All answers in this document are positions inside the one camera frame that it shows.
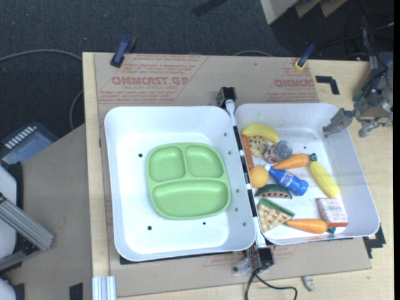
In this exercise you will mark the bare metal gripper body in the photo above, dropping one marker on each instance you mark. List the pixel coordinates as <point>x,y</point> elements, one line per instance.
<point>379,105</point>

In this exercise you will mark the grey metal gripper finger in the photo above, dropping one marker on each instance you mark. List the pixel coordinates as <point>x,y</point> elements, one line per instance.
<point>337,122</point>
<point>368,126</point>

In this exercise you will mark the white plastic tray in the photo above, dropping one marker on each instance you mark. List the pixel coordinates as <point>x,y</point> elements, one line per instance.
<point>131,180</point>
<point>353,180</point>

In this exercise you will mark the yellow corn cob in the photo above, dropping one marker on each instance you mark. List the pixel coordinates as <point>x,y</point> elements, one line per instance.
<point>323,177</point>

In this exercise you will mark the orange carrot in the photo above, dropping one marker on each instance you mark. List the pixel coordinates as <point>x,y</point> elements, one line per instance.
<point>307,225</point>
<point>292,161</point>

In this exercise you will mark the small red and silver can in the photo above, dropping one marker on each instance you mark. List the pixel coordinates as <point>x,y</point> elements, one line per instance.
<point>276,153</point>

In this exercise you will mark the yellow banana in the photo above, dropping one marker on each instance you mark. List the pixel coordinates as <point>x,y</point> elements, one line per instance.
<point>261,130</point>

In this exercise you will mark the blue bottle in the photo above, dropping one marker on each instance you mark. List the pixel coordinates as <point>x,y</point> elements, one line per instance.
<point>287,180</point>

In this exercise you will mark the beige chocolate chip biscuit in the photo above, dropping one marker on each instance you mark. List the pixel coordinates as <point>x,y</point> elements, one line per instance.
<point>258,145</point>

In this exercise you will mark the pink and orange carton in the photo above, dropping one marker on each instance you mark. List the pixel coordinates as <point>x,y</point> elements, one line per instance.
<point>332,212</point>

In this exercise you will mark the watermelon slice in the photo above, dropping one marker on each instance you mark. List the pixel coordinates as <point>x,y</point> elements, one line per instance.
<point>275,192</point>

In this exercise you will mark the orange sausage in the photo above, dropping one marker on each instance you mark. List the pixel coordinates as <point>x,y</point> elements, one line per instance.
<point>247,152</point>

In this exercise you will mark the orange fruit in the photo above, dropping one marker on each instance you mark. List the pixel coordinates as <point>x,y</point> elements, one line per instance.
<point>259,177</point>

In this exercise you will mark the thin black and white rod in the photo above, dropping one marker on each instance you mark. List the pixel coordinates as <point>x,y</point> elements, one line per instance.
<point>239,142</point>

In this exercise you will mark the pizza slice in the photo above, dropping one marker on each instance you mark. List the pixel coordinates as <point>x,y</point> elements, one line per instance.
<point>270,217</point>

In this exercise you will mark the brown cardboard board red print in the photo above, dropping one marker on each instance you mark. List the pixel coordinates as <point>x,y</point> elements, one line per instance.
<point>193,83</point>

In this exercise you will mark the green divided plate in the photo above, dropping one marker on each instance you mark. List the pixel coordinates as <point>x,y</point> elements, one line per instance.
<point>187,183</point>

